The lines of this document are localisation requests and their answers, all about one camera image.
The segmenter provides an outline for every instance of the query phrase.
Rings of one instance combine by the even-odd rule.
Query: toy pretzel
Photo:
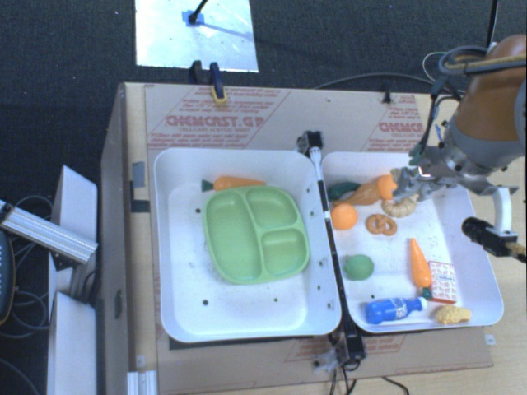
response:
[[[372,234],[394,235],[397,232],[397,224],[387,215],[375,214],[368,216],[366,228]]]

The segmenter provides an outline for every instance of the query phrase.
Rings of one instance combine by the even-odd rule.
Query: orange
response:
[[[357,210],[347,203],[341,203],[331,211],[331,221],[335,230],[349,230],[357,220]]]
[[[392,174],[381,175],[377,180],[377,188],[379,189],[381,199],[391,201],[394,198],[392,190],[397,188]]]

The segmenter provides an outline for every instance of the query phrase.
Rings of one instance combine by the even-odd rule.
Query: bottle label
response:
[[[403,299],[391,299],[395,307],[395,319],[403,319],[408,316],[408,308]]]

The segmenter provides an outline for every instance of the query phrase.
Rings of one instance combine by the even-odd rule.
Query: green ball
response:
[[[373,261],[365,254],[349,256],[344,263],[344,271],[352,281],[362,281],[371,276],[374,268]]]

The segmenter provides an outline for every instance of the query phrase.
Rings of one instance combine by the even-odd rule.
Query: green plate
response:
[[[203,224],[216,269],[236,284],[291,277],[309,262],[301,214],[280,188],[248,186],[214,193],[205,203]]]

